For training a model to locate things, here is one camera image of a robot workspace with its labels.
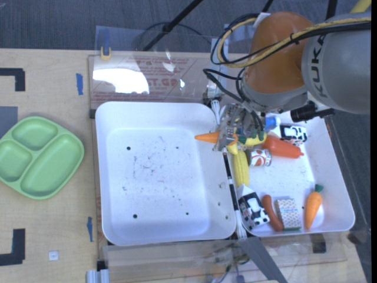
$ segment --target yellow pole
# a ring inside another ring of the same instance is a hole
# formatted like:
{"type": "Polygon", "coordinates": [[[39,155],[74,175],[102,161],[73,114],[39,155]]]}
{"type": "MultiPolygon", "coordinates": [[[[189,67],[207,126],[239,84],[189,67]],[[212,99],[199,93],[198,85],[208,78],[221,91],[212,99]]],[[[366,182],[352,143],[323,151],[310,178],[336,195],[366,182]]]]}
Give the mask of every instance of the yellow pole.
{"type": "Polygon", "coordinates": [[[365,12],[371,3],[372,0],[359,0],[358,3],[356,3],[356,5],[352,8],[351,13],[365,12]]]}

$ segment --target yellow clip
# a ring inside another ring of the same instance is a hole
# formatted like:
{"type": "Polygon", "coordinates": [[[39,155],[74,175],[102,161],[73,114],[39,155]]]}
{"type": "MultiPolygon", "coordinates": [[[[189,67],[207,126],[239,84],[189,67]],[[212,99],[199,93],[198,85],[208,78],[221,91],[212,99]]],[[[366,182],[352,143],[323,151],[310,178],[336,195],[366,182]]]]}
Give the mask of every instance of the yellow clip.
{"type": "Polygon", "coordinates": [[[101,47],[101,59],[104,61],[108,61],[111,58],[111,47],[108,48],[108,55],[104,55],[104,48],[101,47]]]}

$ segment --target dark background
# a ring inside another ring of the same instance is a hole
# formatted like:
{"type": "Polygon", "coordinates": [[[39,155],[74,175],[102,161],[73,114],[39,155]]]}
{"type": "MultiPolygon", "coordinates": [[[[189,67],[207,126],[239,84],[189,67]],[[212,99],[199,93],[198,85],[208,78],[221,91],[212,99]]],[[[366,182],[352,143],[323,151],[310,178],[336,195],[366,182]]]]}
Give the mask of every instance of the dark background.
{"type": "MultiPolygon", "coordinates": [[[[147,29],[171,21],[191,1],[0,0],[0,48],[94,50],[96,26],[147,29]]],[[[217,37],[224,24],[240,15],[259,13],[266,2],[204,0],[181,24],[203,35],[217,37]]],[[[338,0],[334,12],[348,13],[357,2],[338,0]]],[[[320,23],[326,19],[328,6],[329,0],[275,0],[269,12],[293,11],[320,23]]],[[[183,26],[177,26],[174,31],[192,33],[183,26]]],[[[371,117],[339,111],[327,122],[356,213],[349,238],[356,243],[366,277],[371,282],[371,117]]]]}

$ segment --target soda can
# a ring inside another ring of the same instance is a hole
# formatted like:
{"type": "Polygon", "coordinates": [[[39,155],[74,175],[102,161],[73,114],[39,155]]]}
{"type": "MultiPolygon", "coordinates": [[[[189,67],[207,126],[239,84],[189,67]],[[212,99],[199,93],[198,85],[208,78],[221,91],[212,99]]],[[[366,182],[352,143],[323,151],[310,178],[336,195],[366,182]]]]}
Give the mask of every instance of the soda can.
{"type": "Polygon", "coordinates": [[[250,152],[250,165],[266,166],[271,164],[271,152],[267,149],[255,149],[250,152]]]}

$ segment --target black bracket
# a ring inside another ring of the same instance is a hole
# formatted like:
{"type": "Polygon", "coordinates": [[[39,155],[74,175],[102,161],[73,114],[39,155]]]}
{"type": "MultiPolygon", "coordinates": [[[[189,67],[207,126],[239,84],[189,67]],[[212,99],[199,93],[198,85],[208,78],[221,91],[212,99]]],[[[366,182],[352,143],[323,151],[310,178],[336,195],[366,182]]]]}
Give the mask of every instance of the black bracket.
{"type": "Polygon", "coordinates": [[[25,260],[25,229],[14,229],[12,251],[10,254],[0,254],[0,266],[22,264],[25,260]]]}
{"type": "Polygon", "coordinates": [[[25,91],[25,71],[22,68],[0,68],[0,75],[4,77],[13,76],[15,91],[25,91]]]}

